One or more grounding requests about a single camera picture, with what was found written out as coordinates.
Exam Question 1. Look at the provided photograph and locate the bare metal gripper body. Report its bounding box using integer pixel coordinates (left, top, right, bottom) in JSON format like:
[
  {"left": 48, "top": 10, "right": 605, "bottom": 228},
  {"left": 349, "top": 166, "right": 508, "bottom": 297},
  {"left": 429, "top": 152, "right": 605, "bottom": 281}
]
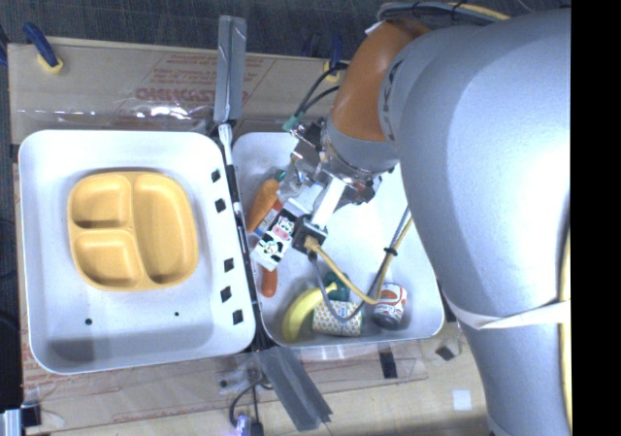
[{"left": 289, "top": 118, "right": 383, "bottom": 208}]

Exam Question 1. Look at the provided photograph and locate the orange carrot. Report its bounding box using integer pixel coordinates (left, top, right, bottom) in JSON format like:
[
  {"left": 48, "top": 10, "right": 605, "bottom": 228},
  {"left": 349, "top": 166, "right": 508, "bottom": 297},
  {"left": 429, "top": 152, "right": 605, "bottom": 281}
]
[{"left": 245, "top": 170, "right": 287, "bottom": 233}]

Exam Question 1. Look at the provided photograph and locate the white cow print carton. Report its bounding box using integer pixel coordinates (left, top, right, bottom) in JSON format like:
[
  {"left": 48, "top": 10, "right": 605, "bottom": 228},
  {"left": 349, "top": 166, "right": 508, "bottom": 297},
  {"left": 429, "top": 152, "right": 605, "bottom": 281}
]
[{"left": 249, "top": 208, "right": 298, "bottom": 273}]

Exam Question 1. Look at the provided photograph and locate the white plastic tray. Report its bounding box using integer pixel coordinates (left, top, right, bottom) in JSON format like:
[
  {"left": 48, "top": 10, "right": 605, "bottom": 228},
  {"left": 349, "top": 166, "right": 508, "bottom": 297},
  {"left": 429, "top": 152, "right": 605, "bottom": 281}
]
[
  {"left": 17, "top": 128, "right": 257, "bottom": 375},
  {"left": 231, "top": 131, "right": 446, "bottom": 350}
]

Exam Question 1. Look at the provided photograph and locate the orange-red sausage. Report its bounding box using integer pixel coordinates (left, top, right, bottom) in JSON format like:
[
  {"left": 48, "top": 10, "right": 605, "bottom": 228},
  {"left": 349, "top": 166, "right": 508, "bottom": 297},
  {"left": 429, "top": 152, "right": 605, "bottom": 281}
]
[{"left": 260, "top": 265, "right": 279, "bottom": 299}]

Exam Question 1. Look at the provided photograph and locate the dark green toy vegetable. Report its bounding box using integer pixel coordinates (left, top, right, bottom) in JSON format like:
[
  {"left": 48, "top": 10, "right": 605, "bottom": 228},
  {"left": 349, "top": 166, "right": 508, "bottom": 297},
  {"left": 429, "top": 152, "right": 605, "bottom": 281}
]
[{"left": 321, "top": 271, "right": 351, "bottom": 302}]

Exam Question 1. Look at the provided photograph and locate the yellow banana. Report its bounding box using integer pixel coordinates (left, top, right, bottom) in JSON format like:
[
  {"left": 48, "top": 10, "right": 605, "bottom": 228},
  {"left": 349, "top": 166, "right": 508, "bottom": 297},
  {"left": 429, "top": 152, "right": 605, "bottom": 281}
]
[{"left": 280, "top": 282, "right": 340, "bottom": 343}]

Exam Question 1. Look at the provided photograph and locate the red and white can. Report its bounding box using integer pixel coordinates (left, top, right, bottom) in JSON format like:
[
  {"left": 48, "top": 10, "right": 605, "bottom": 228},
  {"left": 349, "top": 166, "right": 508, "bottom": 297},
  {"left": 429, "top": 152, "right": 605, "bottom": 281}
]
[{"left": 372, "top": 282, "right": 409, "bottom": 330}]

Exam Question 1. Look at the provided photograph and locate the yellow patterned packet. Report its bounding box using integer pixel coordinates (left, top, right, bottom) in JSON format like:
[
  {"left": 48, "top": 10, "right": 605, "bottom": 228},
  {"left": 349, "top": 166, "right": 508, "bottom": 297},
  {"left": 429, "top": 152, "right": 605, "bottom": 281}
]
[{"left": 310, "top": 300, "right": 365, "bottom": 338}]

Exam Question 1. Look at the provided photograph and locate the yellow divided plate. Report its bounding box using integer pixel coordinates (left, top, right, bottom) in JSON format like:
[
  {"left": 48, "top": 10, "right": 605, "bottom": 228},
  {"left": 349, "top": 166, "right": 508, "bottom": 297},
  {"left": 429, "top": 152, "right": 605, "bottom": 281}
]
[{"left": 66, "top": 170, "right": 200, "bottom": 292}]

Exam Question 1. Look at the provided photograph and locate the brown cardboard board red print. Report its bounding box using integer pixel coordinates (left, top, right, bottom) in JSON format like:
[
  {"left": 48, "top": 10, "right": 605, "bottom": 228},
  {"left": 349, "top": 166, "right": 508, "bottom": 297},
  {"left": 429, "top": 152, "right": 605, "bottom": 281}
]
[{"left": 7, "top": 35, "right": 431, "bottom": 428}]

